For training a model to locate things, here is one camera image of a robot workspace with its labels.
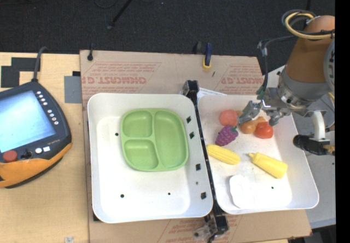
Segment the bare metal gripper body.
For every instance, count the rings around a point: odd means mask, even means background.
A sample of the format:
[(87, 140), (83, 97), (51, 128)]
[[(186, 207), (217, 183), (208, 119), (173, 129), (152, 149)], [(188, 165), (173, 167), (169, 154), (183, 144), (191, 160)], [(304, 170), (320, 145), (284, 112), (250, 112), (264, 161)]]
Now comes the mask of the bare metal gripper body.
[(312, 103), (312, 89), (305, 86), (261, 87), (261, 109), (272, 118), (290, 113), (305, 116)]

